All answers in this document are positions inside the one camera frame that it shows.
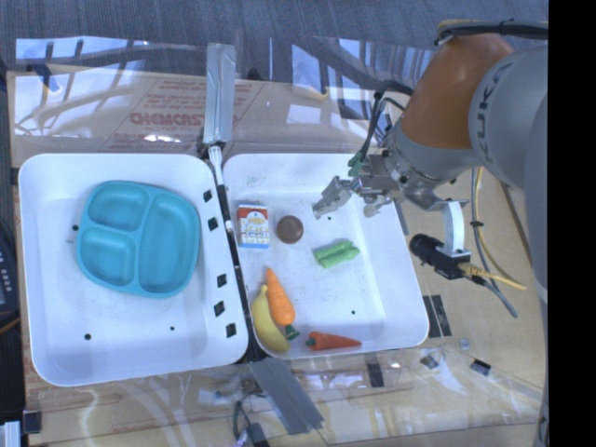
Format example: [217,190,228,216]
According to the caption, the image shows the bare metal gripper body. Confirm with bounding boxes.
[351,153,449,210]

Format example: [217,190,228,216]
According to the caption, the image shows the green bean pods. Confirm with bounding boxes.
[312,239,361,270]

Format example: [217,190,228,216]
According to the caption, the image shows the red and white carton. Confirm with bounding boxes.
[236,202,271,251]

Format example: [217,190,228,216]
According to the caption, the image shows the white plastic tray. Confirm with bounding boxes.
[17,152,250,387]
[222,152,430,360]

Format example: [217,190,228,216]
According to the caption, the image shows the orange carrot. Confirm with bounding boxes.
[264,266,301,342]
[304,330,363,353]

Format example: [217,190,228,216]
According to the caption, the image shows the yellow banana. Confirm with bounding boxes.
[250,283,292,355]

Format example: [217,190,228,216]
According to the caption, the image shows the blue divided plate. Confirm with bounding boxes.
[74,179,203,299]

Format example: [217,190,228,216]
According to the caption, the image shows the brown cardboard board red print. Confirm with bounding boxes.
[6,69,547,447]

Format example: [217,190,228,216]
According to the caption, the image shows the black cylinder on white bracket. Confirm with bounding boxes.
[408,197,473,281]

